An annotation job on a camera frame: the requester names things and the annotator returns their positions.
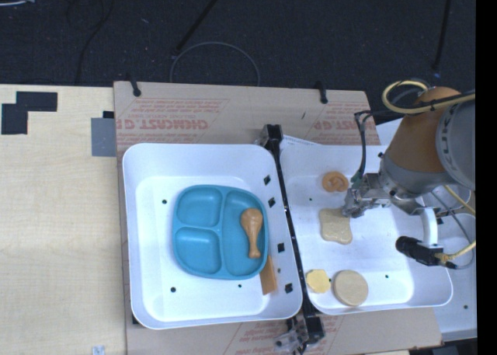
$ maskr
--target black carpet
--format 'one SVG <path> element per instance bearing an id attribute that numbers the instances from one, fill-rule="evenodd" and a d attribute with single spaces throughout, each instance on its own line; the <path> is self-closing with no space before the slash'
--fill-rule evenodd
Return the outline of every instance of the black carpet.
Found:
<path id="1" fill-rule="evenodd" d="M 132 78 L 312 88 L 320 81 L 365 91 L 374 110 L 384 109 L 381 92 L 397 80 L 475 88 L 476 0 L 448 0 L 445 36 L 447 0 L 217 0 L 187 37 L 211 1 L 3 5 L 0 83 L 111 86 Z"/>

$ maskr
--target orange toy food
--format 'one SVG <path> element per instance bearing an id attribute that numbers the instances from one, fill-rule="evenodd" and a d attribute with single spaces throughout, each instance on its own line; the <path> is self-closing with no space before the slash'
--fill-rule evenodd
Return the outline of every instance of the orange toy food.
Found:
<path id="1" fill-rule="evenodd" d="M 322 184 L 328 192 L 345 192 L 349 188 L 349 180 L 341 172 L 326 173 Z"/>

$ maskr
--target blue divided plate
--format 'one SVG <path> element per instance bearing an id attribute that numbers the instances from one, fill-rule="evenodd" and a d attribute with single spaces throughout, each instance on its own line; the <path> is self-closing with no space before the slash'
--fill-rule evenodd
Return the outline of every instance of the blue divided plate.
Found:
<path id="1" fill-rule="evenodd" d="M 262 212 L 257 236 L 261 256 L 249 258 L 249 238 L 240 224 L 247 208 Z M 241 280 L 257 275 L 268 252 L 266 210 L 252 193 L 229 186 L 190 186 L 180 193 L 172 220 L 172 247 L 179 265 L 202 277 Z"/>

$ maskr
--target toy bread slice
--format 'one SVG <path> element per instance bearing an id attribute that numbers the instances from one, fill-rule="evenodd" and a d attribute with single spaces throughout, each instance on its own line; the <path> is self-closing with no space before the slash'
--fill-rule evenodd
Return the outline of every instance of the toy bread slice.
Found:
<path id="1" fill-rule="evenodd" d="M 342 209 L 321 209 L 319 211 L 321 237 L 324 240 L 348 245 L 352 241 L 350 217 L 342 216 Z"/>
<path id="2" fill-rule="evenodd" d="M 345 305 L 357 307 L 365 302 L 369 287 L 364 277 L 354 270 L 342 270 L 333 278 L 333 293 Z"/>

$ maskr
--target white sink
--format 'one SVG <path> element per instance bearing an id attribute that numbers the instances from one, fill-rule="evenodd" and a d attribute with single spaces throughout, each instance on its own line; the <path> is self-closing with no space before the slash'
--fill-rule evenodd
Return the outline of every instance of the white sink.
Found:
<path id="1" fill-rule="evenodd" d="M 302 305 L 276 163 L 253 144 L 137 144 L 123 157 L 131 307 L 150 329 L 291 318 Z M 246 190 L 266 207 L 269 255 L 277 289 L 262 294 L 259 275 L 243 280 L 198 277 L 176 261 L 172 216 L 190 186 Z"/>
<path id="2" fill-rule="evenodd" d="M 385 149 L 367 147 L 366 172 L 378 171 L 377 155 Z M 453 294 L 447 269 L 424 266 L 395 248 L 400 236 L 423 238 L 420 217 L 409 216 L 395 206 L 377 207 L 351 219 L 350 244 L 321 237 L 319 211 L 343 206 L 346 195 L 326 192 L 321 179 L 330 171 L 339 171 L 350 179 L 360 165 L 361 155 L 362 148 L 356 145 L 296 144 L 282 151 L 281 165 L 304 273 L 325 270 L 332 278 L 340 270 L 355 270 L 369 287 L 367 299 L 359 307 L 344 305 L 331 290 L 318 294 L 309 288 L 311 302 L 329 315 L 446 304 Z"/>

